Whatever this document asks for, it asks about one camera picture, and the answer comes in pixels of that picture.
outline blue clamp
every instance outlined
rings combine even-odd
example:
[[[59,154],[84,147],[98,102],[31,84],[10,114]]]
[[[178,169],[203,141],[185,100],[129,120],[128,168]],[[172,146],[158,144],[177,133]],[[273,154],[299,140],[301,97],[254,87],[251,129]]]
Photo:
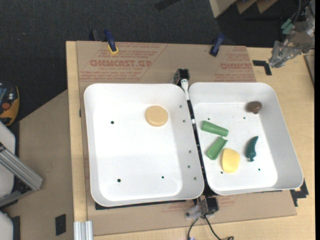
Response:
[[[213,46],[211,47],[211,50],[210,50],[210,54],[214,57],[217,56],[218,54],[218,51],[219,51],[219,47],[220,45],[222,44],[222,42],[225,40],[225,35],[221,32],[217,38],[214,40],[214,44]]]
[[[111,32],[109,32],[109,30],[107,28],[105,28],[103,32],[104,32],[105,38],[108,42],[108,49],[109,49],[110,53],[112,55],[117,54],[119,52],[119,50],[116,46],[114,36],[111,34]]]

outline tan disc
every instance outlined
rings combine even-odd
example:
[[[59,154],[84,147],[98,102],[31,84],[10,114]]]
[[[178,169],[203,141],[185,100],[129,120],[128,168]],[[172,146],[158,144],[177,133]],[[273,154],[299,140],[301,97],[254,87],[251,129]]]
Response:
[[[168,121],[168,112],[158,105],[148,107],[144,116],[148,124],[154,127],[163,126]]]

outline wooden table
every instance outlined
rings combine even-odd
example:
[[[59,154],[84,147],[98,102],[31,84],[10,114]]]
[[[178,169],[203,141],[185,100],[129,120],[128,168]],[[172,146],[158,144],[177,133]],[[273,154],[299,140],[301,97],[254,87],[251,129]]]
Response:
[[[251,60],[268,61],[270,48],[248,48]],[[72,164],[73,212],[75,222],[88,220],[82,147],[82,127],[79,117],[80,99],[77,67],[77,43],[66,42],[70,141]],[[214,224],[218,236],[248,239],[315,239],[315,117],[314,87],[303,56],[286,62],[286,66],[272,69],[266,75],[263,67],[253,67],[257,82],[275,90],[280,107],[297,153],[309,195],[299,199],[297,215],[280,218]],[[103,235],[95,240],[185,240],[188,228],[170,228],[142,232]],[[192,228],[196,239],[214,239],[207,225]]]

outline black fabric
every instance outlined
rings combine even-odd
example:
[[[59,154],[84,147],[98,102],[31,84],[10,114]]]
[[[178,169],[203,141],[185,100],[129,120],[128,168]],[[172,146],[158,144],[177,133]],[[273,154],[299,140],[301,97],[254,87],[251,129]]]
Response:
[[[67,88],[66,41],[89,40],[92,28],[108,28],[117,42],[272,47],[279,16],[292,15],[296,0],[280,0],[265,13],[232,5],[217,19],[209,0],[0,0],[0,81],[20,92],[20,120]],[[275,17],[251,20],[248,17]]]

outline orange and black object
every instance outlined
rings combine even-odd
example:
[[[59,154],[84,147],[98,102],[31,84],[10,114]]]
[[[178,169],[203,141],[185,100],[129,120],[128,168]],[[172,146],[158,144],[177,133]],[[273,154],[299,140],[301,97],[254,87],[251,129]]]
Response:
[[[15,121],[20,105],[18,88],[10,82],[0,81],[0,121],[10,126]]]

